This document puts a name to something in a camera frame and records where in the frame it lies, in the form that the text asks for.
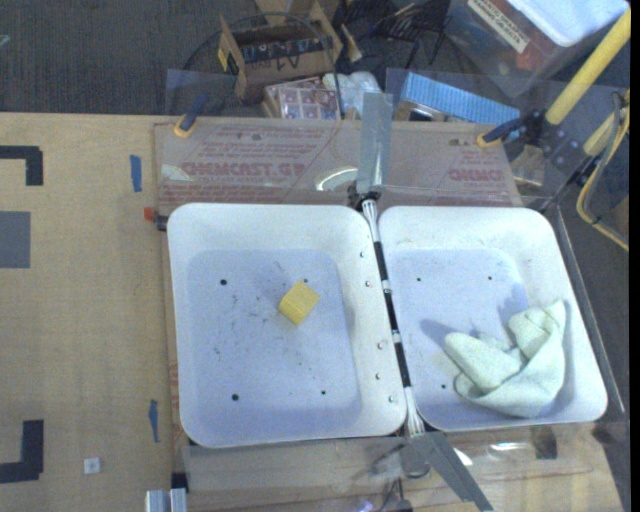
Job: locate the yellow cube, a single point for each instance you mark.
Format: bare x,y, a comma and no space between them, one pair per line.
299,302

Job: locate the thin black and white rod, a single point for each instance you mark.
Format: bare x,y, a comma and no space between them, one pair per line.
389,305

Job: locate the brown cardboard board red print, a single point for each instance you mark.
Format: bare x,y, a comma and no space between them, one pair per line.
260,165

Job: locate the white plastic tray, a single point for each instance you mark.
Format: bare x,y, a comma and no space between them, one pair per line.
250,360
450,300

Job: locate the pale green cloth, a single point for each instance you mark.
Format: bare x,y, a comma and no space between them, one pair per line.
520,370

